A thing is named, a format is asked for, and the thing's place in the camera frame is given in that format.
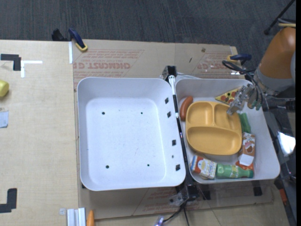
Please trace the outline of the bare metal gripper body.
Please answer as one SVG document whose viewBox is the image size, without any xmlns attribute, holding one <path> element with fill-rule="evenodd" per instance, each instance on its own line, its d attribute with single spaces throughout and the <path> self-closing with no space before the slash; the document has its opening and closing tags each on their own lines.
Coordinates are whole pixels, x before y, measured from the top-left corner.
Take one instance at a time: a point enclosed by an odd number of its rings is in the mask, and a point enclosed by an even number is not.
<svg viewBox="0 0 301 226">
<path fill-rule="evenodd" d="M 256 105 L 256 89 L 253 84 L 242 86 L 236 93 L 234 107 L 244 107 L 245 103 L 248 107 Z"/>
</svg>

